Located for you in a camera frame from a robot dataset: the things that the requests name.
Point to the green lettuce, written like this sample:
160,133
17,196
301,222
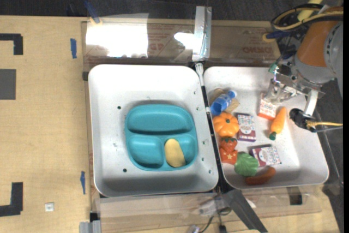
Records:
246,164

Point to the orange block with star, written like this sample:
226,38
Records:
228,156

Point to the black cylinder on white bracket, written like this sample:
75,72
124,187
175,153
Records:
300,117

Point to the brown bread slice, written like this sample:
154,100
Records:
234,106

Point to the yellow potato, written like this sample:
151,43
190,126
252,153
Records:
174,152

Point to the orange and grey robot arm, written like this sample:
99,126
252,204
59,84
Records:
313,43

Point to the orange carrot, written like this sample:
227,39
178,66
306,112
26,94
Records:
278,122

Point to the purple and white carton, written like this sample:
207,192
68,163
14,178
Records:
246,128
265,155

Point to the red strawberry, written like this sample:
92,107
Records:
228,143

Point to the small white square block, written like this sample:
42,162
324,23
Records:
49,206

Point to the blue divided plate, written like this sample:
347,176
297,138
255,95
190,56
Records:
152,122

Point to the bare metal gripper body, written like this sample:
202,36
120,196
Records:
289,79

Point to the blue plastic bottle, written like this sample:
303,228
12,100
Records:
219,105

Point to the orange pumpkin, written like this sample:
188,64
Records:
225,124

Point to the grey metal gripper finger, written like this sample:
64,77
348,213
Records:
272,92
287,95

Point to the orange and white carton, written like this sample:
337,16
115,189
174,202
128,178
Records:
267,110

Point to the white plastic tray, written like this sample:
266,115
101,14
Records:
109,117
300,158

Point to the brown sausage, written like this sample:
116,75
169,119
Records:
260,178

